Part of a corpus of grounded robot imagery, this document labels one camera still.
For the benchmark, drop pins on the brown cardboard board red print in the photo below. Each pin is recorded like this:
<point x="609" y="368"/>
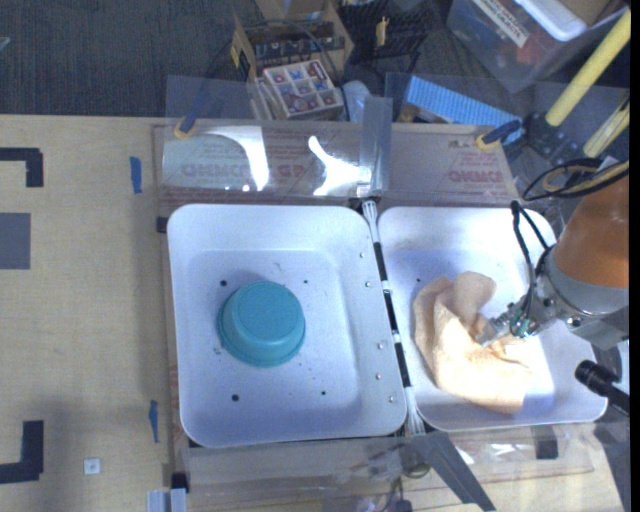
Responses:
<point x="430" y="170"/>

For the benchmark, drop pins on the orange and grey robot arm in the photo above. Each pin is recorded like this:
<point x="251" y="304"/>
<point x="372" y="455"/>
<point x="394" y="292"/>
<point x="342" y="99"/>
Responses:
<point x="592" y="240"/>

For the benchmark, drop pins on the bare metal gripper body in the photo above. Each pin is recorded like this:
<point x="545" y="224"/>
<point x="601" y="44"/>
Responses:
<point x="542" y="310"/>

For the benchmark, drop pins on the white plastic tray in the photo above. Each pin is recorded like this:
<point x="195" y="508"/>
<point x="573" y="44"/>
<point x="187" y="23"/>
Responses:
<point x="280" y="230"/>
<point x="450" y="240"/>

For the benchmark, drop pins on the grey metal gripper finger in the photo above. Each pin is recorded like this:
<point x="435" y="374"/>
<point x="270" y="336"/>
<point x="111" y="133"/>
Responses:
<point x="489" y="330"/>

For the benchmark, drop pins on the black cylinder on white bracket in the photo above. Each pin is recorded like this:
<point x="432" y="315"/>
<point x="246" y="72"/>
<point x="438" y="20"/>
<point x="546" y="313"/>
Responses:
<point x="596" y="376"/>

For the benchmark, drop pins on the pale orange cloth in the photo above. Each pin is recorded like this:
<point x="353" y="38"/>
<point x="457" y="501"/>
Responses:
<point x="460" y="350"/>

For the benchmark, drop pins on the teal bowl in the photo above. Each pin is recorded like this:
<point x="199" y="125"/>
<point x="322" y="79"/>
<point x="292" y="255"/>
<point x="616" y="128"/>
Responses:
<point x="262" y="324"/>

